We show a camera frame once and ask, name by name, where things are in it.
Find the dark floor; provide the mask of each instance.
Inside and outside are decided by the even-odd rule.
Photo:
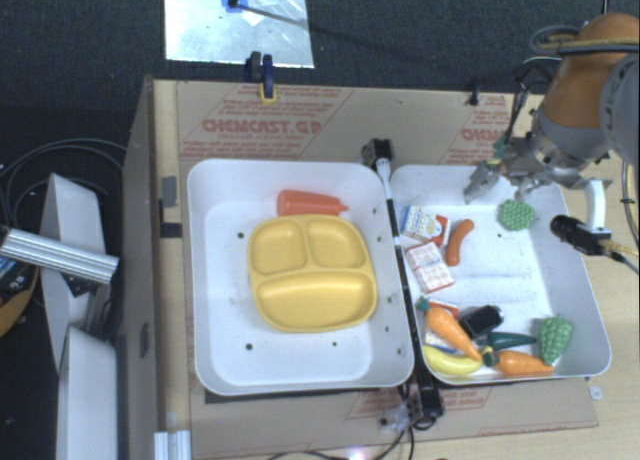
[[[512,91],[536,29],[580,26],[602,0],[307,0],[313,70],[277,70],[297,84]],[[638,15],[639,0],[610,9]],[[163,0],[0,0],[0,166],[67,138],[126,145],[145,74],[240,80],[237,66],[169,62]],[[16,194],[48,172],[105,187],[105,223],[117,229],[117,174],[98,160],[58,153],[25,167]],[[21,208],[37,228],[41,189]],[[117,250],[117,231],[113,248]],[[55,452],[57,380],[37,302],[0,339],[0,459]]]

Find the yellow banana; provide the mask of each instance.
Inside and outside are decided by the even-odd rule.
[[[429,367],[445,375],[470,375],[482,366],[481,360],[473,360],[466,355],[450,355],[433,346],[424,345],[422,353]]]

